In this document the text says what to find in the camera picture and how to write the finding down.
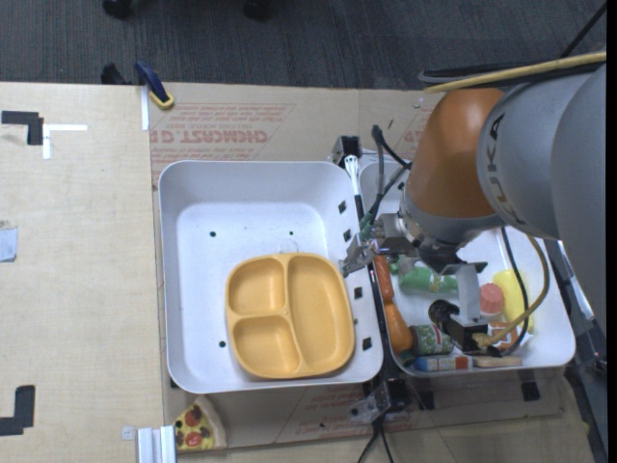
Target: yellow divided plate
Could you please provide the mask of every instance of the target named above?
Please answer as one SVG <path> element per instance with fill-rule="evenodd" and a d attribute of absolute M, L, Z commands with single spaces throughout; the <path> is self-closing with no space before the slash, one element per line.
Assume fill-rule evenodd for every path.
<path fill-rule="evenodd" d="M 290 379 L 342 367 L 355 347 L 338 269 L 316 254 L 273 254 L 233 268 L 226 288 L 236 359 L 259 377 Z"/>

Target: chair caster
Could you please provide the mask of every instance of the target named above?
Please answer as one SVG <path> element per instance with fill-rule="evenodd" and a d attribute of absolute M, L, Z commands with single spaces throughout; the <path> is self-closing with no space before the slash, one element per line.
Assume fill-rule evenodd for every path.
<path fill-rule="evenodd" d="M 269 5 L 270 0 L 247 0 L 244 4 L 244 15 L 249 19 L 264 20 Z"/>
<path fill-rule="evenodd" d="M 103 0 L 103 9 L 109 15 L 124 19 L 130 14 L 131 0 Z"/>

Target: gray carpet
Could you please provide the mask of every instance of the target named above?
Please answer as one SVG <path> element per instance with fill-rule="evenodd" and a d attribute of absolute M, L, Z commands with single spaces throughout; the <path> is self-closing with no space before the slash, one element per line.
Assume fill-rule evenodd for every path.
<path fill-rule="evenodd" d="M 274 0 L 265 22 L 245 0 L 0 0 L 0 80 L 99 83 L 113 62 L 136 81 L 419 89 L 424 69 L 551 60 L 605 0 Z M 606 40 L 604 16 L 573 54 Z"/>

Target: black corner marker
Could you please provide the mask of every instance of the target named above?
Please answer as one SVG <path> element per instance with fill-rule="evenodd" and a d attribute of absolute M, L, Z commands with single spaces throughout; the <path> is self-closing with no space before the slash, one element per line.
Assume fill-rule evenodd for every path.
<path fill-rule="evenodd" d="M 2 123 L 28 125 L 28 145 L 42 146 L 43 119 L 37 112 L 2 112 Z"/>
<path fill-rule="evenodd" d="M 35 387 L 19 386 L 15 390 L 15 407 L 12 417 L 0 418 L 0 436 L 18 436 L 25 427 L 35 424 Z"/>

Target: pizza slice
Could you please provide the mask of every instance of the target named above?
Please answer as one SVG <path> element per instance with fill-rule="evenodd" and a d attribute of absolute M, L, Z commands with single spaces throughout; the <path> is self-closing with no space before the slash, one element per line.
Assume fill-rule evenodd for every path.
<path fill-rule="evenodd" d="M 225 428 L 212 403 L 199 396 L 174 421 L 178 453 L 227 447 Z"/>

